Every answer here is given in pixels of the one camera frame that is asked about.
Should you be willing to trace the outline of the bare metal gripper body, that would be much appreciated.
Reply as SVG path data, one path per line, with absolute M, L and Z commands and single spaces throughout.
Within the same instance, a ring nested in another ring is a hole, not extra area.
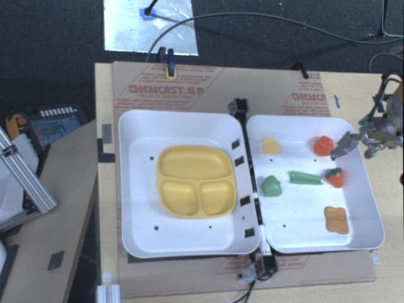
M 364 136 L 362 142 L 368 147 L 375 150 L 403 147 L 402 118 L 381 116 L 373 117 L 369 121 L 369 118 L 365 116 L 359 121 L 359 125 L 359 131 Z

